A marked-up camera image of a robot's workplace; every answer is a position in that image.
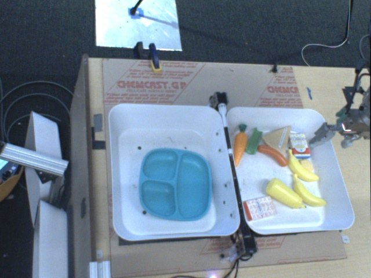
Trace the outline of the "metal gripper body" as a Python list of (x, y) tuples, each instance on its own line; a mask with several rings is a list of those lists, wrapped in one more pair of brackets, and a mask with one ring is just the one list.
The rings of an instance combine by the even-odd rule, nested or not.
[(336, 113), (337, 131), (346, 139), (370, 139), (370, 111), (365, 108), (350, 109), (348, 112), (342, 108)]

